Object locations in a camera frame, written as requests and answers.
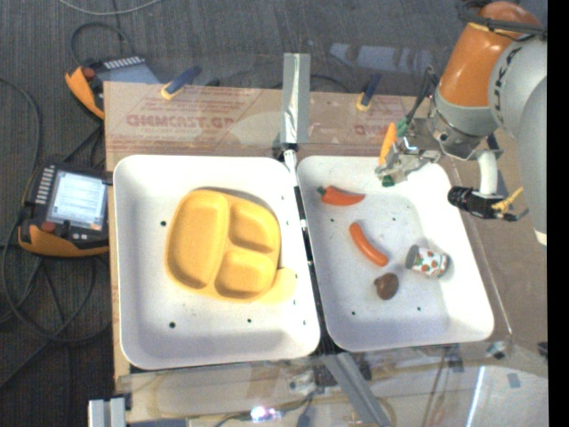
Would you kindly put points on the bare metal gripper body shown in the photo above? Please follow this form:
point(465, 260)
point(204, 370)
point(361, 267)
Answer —
point(453, 142)

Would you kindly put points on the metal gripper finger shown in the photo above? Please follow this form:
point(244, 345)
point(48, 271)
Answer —
point(408, 167)
point(385, 170)

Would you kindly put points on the orange carrot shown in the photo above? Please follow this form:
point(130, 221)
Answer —
point(389, 138)
point(340, 197)

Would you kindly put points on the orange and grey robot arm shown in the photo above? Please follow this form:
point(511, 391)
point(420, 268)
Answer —
point(475, 60)

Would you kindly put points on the orange sausage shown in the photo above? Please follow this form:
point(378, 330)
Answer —
point(366, 245)

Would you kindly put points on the white can with strawberry print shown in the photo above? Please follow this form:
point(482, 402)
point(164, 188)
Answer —
point(429, 261)

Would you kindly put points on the white plastic tray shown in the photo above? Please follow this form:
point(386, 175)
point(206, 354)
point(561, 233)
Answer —
point(427, 323)
point(146, 283)

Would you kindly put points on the yellow divided plate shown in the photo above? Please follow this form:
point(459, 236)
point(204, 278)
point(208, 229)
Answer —
point(200, 238)

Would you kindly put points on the brown cardboard board, red print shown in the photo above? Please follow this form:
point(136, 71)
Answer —
point(186, 123)

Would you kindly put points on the black cylinder on white bracket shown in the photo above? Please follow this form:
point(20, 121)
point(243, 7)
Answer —
point(471, 200)

